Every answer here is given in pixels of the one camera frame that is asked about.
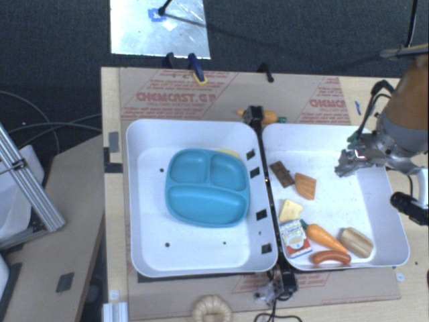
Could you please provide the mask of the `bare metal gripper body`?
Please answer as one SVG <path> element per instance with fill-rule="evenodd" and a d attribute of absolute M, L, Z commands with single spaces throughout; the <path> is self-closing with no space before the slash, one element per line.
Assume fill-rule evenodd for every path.
<path fill-rule="evenodd" d="M 421 166 L 412 162 L 412 157 L 421 152 L 411 152 L 382 133 L 354 133 L 348 139 L 346 150 L 357 150 L 360 161 L 355 162 L 355 171 L 373 166 L 388 166 L 402 174 L 417 174 Z"/>

